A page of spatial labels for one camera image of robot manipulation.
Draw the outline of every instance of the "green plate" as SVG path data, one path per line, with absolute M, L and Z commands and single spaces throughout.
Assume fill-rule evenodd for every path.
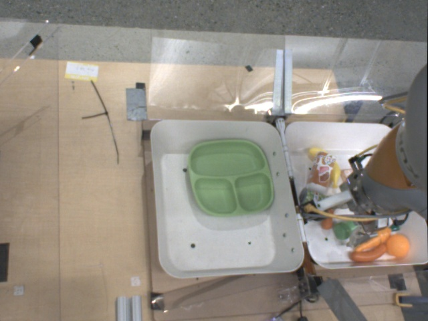
M 268 161 L 253 142 L 202 142 L 192 149 L 188 166 L 197 204 L 210 215 L 257 213 L 274 200 Z

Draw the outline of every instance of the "orange fruit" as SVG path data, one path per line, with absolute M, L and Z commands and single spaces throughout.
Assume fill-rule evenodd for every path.
M 404 258 L 409 248 L 409 240 L 403 234 L 394 234 L 387 240 L 387 253 L 397 258 Z

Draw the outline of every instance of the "wooden surface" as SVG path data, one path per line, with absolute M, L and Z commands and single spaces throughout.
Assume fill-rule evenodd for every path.
M 230 77 L 226 68 L 173 68 L 169 72 L 176 79 L 192 72 L 192 76 L 185 76 L 186 82 L 174 85 L 171 80 L 163 84 L 156 80 L 154 68 L 150 72 L 147 64 L 97 64 L 100 73 L 96 85 L 112 121 L 119 164 L 106 117 L 82 120 L 83 116 L 103 112 L 93 87 L 89 82 L 64 79 L 65 62 L 30 61 L 0 87 L 0 242 L 11 244 L 9 279 L 0 283 L 1 321 L 113 321 L 116 298 L 133 295 L 142 296 L 143 320 L 153 320 L 150 291 L 165 292 L 196 282 L 164 273 L 156 258 L 155 237 L 149 241 L 154 214 L 148 215 L 146 209 L 146 200 L 150 202 L 152 196 L 146 194 L 144 186 L 143 155 L 150 149 L 141 141 L 142 124 L 126 119 L 125 89 L 135 87 L 136 82 L 155 83 L 158 104 L 171 99 L 169 104 L 174 106 L 186 96 L 197 107 L 206 98 L 202 95 L 198 100 L 198 92 L 218 83 L 206 79 L 213 72 L 214 78 L 227 78 L 229 84 L 222 92 L 229 94 L 250 87 L 258 71 L 246 78 L 242 68 L 232 70 Z M 272 70 L 263 69 L 259 74 L 264 81 L 249 96 L 265 90 L 265 79 L 272 79 Z M 244 83 L 235 89 L 238 77 Z M 198 82 L 196 88 L 181 95 L 190 78 Z M 216 106 L 202 114 L 158 106 L 149 109 L 149 116 L 263 118 L 242 110 L 232 115 Z M 393 271 L 411 272 L 411 268 Z M 361 274 L 339 270 L 326 275 L 353 278 Z M 139 278 L 139 286 L 131 285 L 132 277 Z M 14 296 L 13 287 L 20 285 L 25 286 L 24 295 Z M 362 303 L 368 320 L 403 319 L 391 301 L 376 301 L 375 297 L 372 294 L 370 301 Z M 335 319 L 325 304 L 318 304 L 318 310 L 312 310 L 314 306 L 304 304 L 310 320 Z M 263 320 L 265 316 L 227 320 Z M 293 311 L 284 320 L 295 320 L 296 316 Z

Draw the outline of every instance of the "concrete floor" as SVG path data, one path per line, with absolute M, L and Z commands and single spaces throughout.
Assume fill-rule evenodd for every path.
M 427 39 L 427 0 L 0 0 L 0 17 L 144 29 Z

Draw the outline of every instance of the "white plastic tray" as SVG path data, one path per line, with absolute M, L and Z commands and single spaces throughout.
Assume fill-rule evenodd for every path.
M 265 152 L 272 206 L 253 215 L 213 217 L 198 208 L 187 158 L 198 143 L 250 140 Z M 304 250 L 277 130 L 265 122 L 164 120 L 151 133 L 160 264 L 178 278 L 292 272 Z
M 309 168 L 311 147 L 323 148 L 336 156 L 340 168 L 350 169 L 348 159 L 360 151 L 378 144 L 391 129 L 381 124 L 336 122 L 294 122 L 286 128 L 296 189 L 304 188 Z M 350 248 L 337 240 L 332 230 L 324 230 L 319 222 L 309 221 L 304 226 L 308 249 L 312 259 L 325 268 L 363 266 L 415 265 L 428 262 L 427 224 L 424 218 L 411 213 L 400 233 L 411 243 L 408 256 L 401 260 L 385 254 L 371 263 L 354 263 L 349 259 Z

